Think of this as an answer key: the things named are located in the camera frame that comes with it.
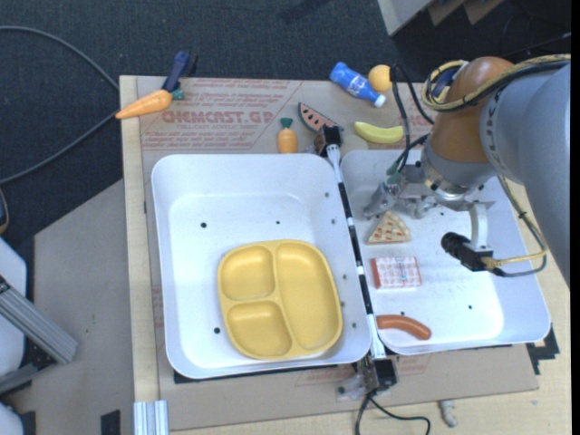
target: toy orange carrot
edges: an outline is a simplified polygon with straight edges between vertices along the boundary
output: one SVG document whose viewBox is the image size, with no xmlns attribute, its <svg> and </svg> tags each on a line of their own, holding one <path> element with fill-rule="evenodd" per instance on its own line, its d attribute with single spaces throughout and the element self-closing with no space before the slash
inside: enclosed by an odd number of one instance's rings
<svg viewBox="0 0 580 435">
<path fill-rule="evenodd" d="M 132 118 L 133 116 L 141 116 L 141 114 L 165 110 L 171 104 L 171 100 L 171 92 L 160 89 L 139 98 L 137 101 L 123 108 L 115 114 L 115 118 L 124 120 Z"/>
<path fill-rule="evenodd" d="M 282 118 L 282 130 L 278 132 L 278 151 L 280 153 L 296 153 L 298 151 L 298 137 L 296 132 L 290 129 L 292 120 Z"/>
</svg>

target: yellow divided plate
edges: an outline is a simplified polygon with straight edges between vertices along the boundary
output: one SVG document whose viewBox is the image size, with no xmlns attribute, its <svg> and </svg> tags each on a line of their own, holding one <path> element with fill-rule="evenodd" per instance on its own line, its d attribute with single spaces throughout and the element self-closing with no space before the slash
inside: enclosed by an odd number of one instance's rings
<svg viewBox="0 0 580 435">
<path fill-rule="evenodd" d="M 330 348 L 343 329 L 334 278 L 318 248 L 301 240 L 239 246 L 221 259 L 219 300 L 244 355 L 286 359 Z"/>
</svg>

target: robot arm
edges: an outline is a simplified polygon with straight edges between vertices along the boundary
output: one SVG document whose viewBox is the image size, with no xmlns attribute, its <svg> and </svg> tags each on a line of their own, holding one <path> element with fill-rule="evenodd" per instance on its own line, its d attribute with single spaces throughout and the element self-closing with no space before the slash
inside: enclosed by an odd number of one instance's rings
<svg viewBox="0 0 580 435">
<path fill-rule="evenodd" d="M 569 286 L 570 72 L 569 55 L 520 64 L 483 57 L 440 67 L 423 87 L 423 101 L 438 115 L 420 167 L 407 166 L 396 185 L 379 187 L 365 215 L 376 214 L 377 202 L 384 210 L 397 198 L 413 205 L 416 218 L 437 205 L 477 212 L 469 197 L 481 185 L 496 176 L 511 179 L 526 189 Z M 480 262 L 488 252 L 474 252 L 465 237 L 450 234 L 442 244 L 464 266 L 488 268 Z"/>
</svg>

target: toy banana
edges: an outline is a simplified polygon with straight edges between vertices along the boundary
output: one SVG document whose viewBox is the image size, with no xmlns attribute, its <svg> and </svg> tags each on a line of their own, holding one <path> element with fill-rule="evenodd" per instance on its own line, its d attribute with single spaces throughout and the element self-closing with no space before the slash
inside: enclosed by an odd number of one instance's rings
<svg viewBox="0 0 580 435">
<path fill-rule="evenodd" d="M 360 121 L 354 123 L 354 130 L 372 143 L 396 143 L 405 135 L 402 126 L 383 128 Z"/>
</svg>

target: toy watermelon slice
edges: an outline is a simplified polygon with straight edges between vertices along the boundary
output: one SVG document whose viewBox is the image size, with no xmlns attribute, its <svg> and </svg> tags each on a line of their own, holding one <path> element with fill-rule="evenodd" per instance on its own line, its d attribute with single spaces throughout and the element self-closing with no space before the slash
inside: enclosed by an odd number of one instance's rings
<svg viewBox="0 0 580 435">
<path fill-rule="evenodd" d="M 298 103 L 298 115 L 304 126 L 313 132 L 318 132 L 324 125 L 329 127 L 338 126 L 336 122 L 302 102 Z"/>
</svg>

